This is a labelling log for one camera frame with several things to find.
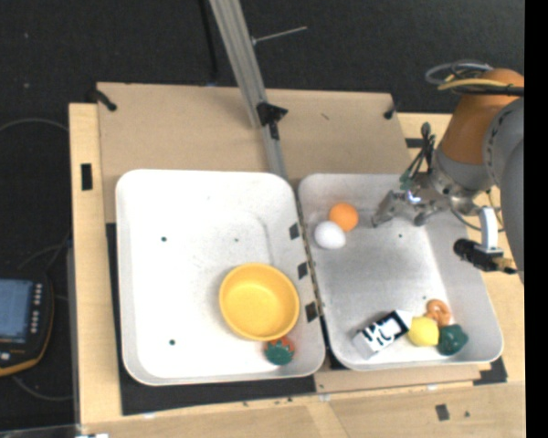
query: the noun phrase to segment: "metal pole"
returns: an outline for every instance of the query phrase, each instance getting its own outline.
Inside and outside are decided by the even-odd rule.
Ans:
[[[250,122],[253,127],[262,131],[269,169],[287,179],[279,140],[272,137],[271,128],[263,127],[258,115],[258,105],[268,103],[268,99],[241,4],[239,0],[209,0],[209,3],[216,17],[237,85],[246,101]]]

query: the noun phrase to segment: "black bracket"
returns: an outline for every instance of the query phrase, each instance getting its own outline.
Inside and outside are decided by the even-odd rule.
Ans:
[[[258,111],[259,122],[262,124],[262,127],[268,125],[272,140],[279,140],[278,122],[288,113],[288,110],[273,106],[267,102],[260,102],[256,110]]]

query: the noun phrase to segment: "yellow bowl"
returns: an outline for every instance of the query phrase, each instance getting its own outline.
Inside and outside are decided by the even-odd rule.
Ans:
[[[230,271],[219,289],[219,307],[239,336],[273,340],[287,334],[300,313],[294,284],[273,266],[247,263]]]

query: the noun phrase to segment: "table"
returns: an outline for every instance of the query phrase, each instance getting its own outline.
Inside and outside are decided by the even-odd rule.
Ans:
[[[124,415],[112,313],[106,223],[113,187],[138,167],[265,171],[261,135],[248,126],[237,89],[100,83],[119,108],[69,106],[78,424],[111,436],[358,437],[525,433],[523,285],[483,274],[504,336],[507,380],[475,386],[491,365],[355,372],[328,364],[316,391],[296,397],[207,404]],[[289,109],[279,125],[291,184],[312,172],[397,173],[429,121],[438,137],[449,115],[397,114],[389,94],[268,90]],[[478,235],[469,236],[479,239]],[[503,238],[500,245],[509,248]]]

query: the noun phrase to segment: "orange donut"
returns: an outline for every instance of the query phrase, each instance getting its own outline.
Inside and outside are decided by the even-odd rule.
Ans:
[[[427,313],[425,317],[434,319],[439,328],[448,326],[450,323],[450,309],[442,300],[433,298],[427,302]]]

